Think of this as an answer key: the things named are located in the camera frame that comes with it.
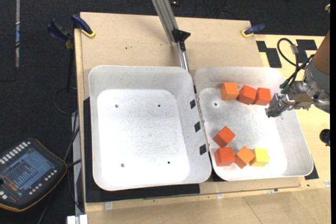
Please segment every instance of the cube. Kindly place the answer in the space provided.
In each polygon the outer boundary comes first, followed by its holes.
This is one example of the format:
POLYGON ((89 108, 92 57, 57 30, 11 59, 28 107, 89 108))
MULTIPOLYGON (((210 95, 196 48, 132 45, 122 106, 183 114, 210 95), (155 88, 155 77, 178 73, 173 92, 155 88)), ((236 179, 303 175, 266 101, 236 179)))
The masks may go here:
POLYGON ((258 88, 257 94, 256 94, 256 100, 254 101, 254 104, 257 105, 268 105, 268 103, 271 101, 271 90, 267 88, 258 88))
POLYGON ((255 158, 255 154, 246 146, 243 146, 235 155, 235 163, 240 169, 243 169, 250 161, 255 158))
POLYGON ((235 162, 232 147, 221 147, 215 152, 217 166, 229 166, 235 162))
POLYGON ((250 162, 251 166, 263 167, 269 163, 268 151, 265 148, 256 147, 252 150, 256 155, 250 162))
POLYGON ((244 85, 239 91, 238 101, 244 104, 253 104, 256 94, 257 90, 255 88, 244 85))
POLYGON ((214 141, 220 147, 226 147, 230 141, 235 138, 235 134, 229 129, 229 127, 225 126, 223 129, 219 131, 218 134, 214 137, 214 141))
POLYGON ((220 90, 223 100, 234 100, 239 95, 238 86, 235 82, 225 82, 220 90))

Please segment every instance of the light wood surface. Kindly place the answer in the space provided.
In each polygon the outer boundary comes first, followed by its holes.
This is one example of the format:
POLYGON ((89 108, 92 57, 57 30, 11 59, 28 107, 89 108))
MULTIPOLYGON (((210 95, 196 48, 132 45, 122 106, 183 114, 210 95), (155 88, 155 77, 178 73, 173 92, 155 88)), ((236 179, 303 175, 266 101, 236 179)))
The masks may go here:
MULTIPOLYGON (((83 100, 89 96, 88 74, 93 67, 98 65, 177 66, 179 63, 176 49, 168 44, 160 20, 156 16, 81 13, 81 17, 97 32, 94 39, 89 39, 79 31, 75 31, 80 134, 83 145, 83 100)), ((177 23, 180 29, 192 33, 186 41, 192 74, 202 66, 268 66, 266 55, 258 52, 256 40, 265 41, 267 47, 276 47, 276 42, 284 37, 255 35, 245 39, 240 35, 240 31, 250 27, 249 21, 177 18, 177 23)), ((314 39, 317 45, 323 40, 323 37, 289 36, 289 38, 293 41, 296 38, 314 39)), ((285 44, 281 48, 286 55, 290 53, 285 44)), ((281 62, 283 67, 279 71, 285 77, 289 76, 293 72, 293 67, 286 65, 283 59, 281 62)), ((85 209, 89 215, 90 224, 133 223, 137 219, 141 220, 138 223, 189 223, 190 215, 195 216, 195 214, 197 218, 193 218, 194 223, 198 223, 196 219, 209 219, 209 214, 214 215, 215 219, 210 218, 213 223, 217 223, 217 219, 219 223, 223 222, 221 215, 228 215, 228 211, 223 207, 223 200, 239 208, 238 205, 242 201, 246 203, 245 197, 259 194, 267 197, 269 195, 267 189, 279 189, 280 193, 311 188, 325 189, 323 181, 330 181, 330 148, 325 147, 319 140, 319 133, 325 128, 330 128, 330 117, 316 108, 298 111, 297 114, 320 175, 319 179, 306 181, 304 177, 289 177, 219 183, 209 180, 200 185, 203 195, 114 201, 113 210, 108 212, 104 210, 102 202, 89 203, 85 204, 85 209), (224 199, 218 202, 216 194, 224 194, 224 199), (155 209, 144 210, 153 206, 155 209), (211 208, 211 210, 206 213, 202 208, 211 208)), ((247 217, 247 208, 251 210, 250 205, 242 206, 241 210, 237 209, 236 213, 232 214, 233 219, 237 221, 232 219, 232 222, 229 222, 255 223, 254 218, 247 217)))

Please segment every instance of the black bracket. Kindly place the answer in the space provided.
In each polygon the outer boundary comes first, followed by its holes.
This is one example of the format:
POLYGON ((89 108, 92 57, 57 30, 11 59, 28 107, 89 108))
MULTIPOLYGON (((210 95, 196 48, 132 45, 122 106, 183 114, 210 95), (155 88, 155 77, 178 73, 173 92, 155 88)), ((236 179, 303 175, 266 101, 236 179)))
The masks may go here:
POLYGON ((182 51, 185 51, 185 40, 191 35, 188 32, 182 31, 182 30, 178 30, 178 29, 174 29, 172 31, 173 33, 173 37, 176 43, 180 43, 180 48, 182 51))

